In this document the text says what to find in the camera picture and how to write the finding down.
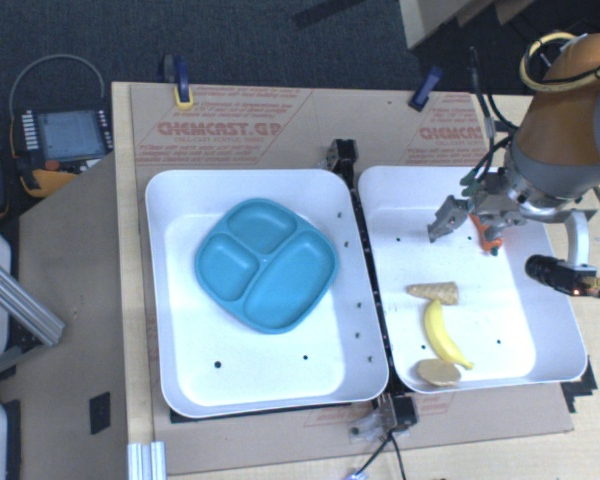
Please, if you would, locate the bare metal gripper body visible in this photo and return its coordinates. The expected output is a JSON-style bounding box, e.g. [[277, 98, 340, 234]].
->
[[467, 170, 581, 228]]

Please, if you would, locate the white plastic tray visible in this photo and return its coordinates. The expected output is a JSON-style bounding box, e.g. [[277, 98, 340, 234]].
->
[[357, 165, 589, 395], [144, 168, 390, 419]]

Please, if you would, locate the thin black rod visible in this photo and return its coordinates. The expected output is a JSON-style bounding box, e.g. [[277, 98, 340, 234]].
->
[[342, 167, 397, 399]]

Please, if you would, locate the yellow banana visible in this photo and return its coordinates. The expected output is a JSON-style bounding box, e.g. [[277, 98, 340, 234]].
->
[[423, 298, 476, 371]]

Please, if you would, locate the tan round biscuit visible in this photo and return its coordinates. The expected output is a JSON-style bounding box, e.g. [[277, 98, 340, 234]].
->
[[413, 358, 463, 388]]

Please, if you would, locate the blue divided plate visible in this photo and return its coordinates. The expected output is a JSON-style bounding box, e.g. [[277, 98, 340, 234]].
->
[[193, 197, 340, 336]]

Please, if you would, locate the brown cardboard board red print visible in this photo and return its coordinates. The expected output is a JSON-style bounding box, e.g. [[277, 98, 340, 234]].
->
[[129, 83, 576, 477]]

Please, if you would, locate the black cylinder on white bracket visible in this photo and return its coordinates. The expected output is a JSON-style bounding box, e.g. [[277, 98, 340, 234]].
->
[[524, 210, 600, 297]]

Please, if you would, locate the black block with thin wires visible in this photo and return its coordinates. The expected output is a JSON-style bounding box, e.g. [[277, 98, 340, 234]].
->
[[326, 138, 358, 174], [378, 393, 420, 430]]

